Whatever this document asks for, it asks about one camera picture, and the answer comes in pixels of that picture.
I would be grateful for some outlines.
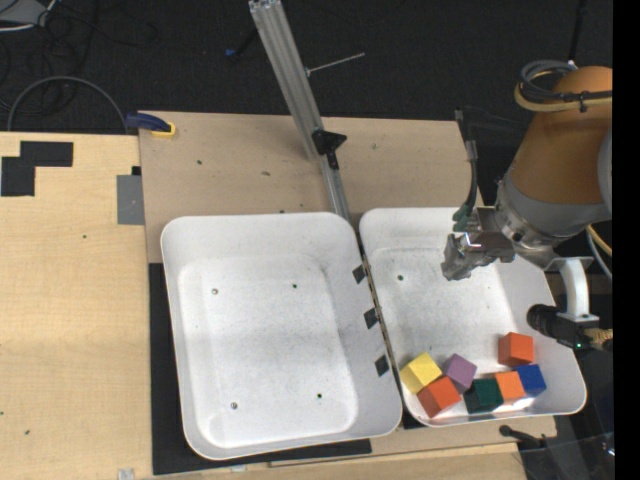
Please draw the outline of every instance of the light wood surface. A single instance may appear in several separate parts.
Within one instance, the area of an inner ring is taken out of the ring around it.
[[[305,165],[299,138],[285,117],[171,114],[180,134],[175,140],[190,140],[189,130],[202,141],[211,139],[207,130],[237,134],[237,149],[221,149],[231,159],[213,168],[222,180],[218,189],[230,201],[220,213],[294,211],[300,203],[305,211],[326,209],[321,176]],[[453,123],[327,119],[325,125],[350,137],[351,149],[345,144],[339,158],[355,213],[370,207],[451,205],[457,204],[452,199],[466,197],[468,164]],[[240,147],[243,137],[253,140],[256,130],[264,134],[265,129],[273,138],[282,138],[280,132],[288,129],[291,148],[279,150],[267,142],[259,151]],[[133,468],[136,480],[153,477],[147,263],[154,251],[147,256],[145,239],[151,234],[145,235],[143,226],[117,224],[116,176],[142,163],[145,198],[157,189],[154,180],[160,175],[187,187],[181,191],[190,187],[202,200],[218,196],[197,193],[197,185],[176,178],[170,164],[154,164],[159,157],[145,155],[145,147],[147,153],[165,154],[171,147],[166,139],[140,139],[0,134],[4,156],[18,155],[20,140],[75,144],[73,167],[37,168],[35,197],[0,198],[2,480],[111,480],[125,468]],[[391,147],[398,144],[403,147]],[[292,165],[280,155],[292,155]],[[196,151],[192,159],[194,169],[201,165],[197,160],[202,166],[211,161]],[[251,193],[241,197],[257,185],[238,178],[239,188],[233,189],[236,171],[253,173],[255,183],[267,187],[262,198],[271,199],[261,202]],[[423,184],[424,190],[417,190]],[[150,208],[156,212],[157,232],[164,220],[183,210],[162,207],[161,194],[155,197]],[[171,197],[165,194],[165,202]],[[250,204],[243,206],[243,201]],[[524,479],[517,447],[500,436],[499,424],[399,429],[373,439],[371,455],[252,465],[243,478],[382,479],[401,474],[410,479],[425,478],[428,471],[433,479]],[[556,432],[553,418],[546,416],[519,418],[517,427],[537,437]],[[225,468],[176,478],[237,474]]]

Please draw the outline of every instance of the blue clamp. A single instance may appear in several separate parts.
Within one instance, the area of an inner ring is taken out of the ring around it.
[[[159,117],[150,114],[129,112],[124,122],[127,127],[149,130],[155,136],[169,137],[175,133],[175,125],[173,123],[163,121]]]

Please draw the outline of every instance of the empty white tray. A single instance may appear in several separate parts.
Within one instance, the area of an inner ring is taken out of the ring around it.
[[[401,417],[352,227],[181,217],[162,233],[184,433],[208,459],[361,439]]]
[[[535,362],[547,389],[535,398],[491,413],[469,415],[464,401],[430,418],[402,385],[409,412],[421,423],[446,426],[485,419],[572,414],[586,401],[573,351],[531,329],[534,304],[554,305],[544,273],[524,259],[478,267],[471,277],[447,281],[447,235],[457,208],[375,209],[362,217],[360,236],[397,367],[422,352],[442,365],[454,352],[478,366],[476,377],[509,368],[497,362],[498,339],[514,331],[534,338]]]

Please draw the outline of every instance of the cube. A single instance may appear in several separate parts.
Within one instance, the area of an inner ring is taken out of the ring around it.
[[[453,354],[442,365],[442,373],[453,381],[461,393],[471,387],[477,369],[475,364],[458,354]]]
[[[522,382],[522,387],[527,395],[538,396],[547,389],[547,384],[544,381],[539,365],[526,364],[523,366],[516,366],[515,371],[518,372],[520,381]]]
[[[418,393],[418,400],[430,418],[462,400],[453,381],[443,375]]]
[[[495,379],[505,404],[512,404],[526,396],[520,375],[515,370],[497,372]]]
[[[475,379],[463,397],[469,414],[491,412],[504,402],[495,377]]]
[[[400,370],[400,380],[413,394],[418,393],[440,375],[442,370],[427,352],[423,352]]]
[[[513,367],[533,363],[533,360],[531,336],[510,332],[498,341],[498,363]]]

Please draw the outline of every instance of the dark green block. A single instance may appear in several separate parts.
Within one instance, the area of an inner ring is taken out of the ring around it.
[[[491,412],[504,403],[500,387],[494,378],[475,379],[463,396],[469,414]]]

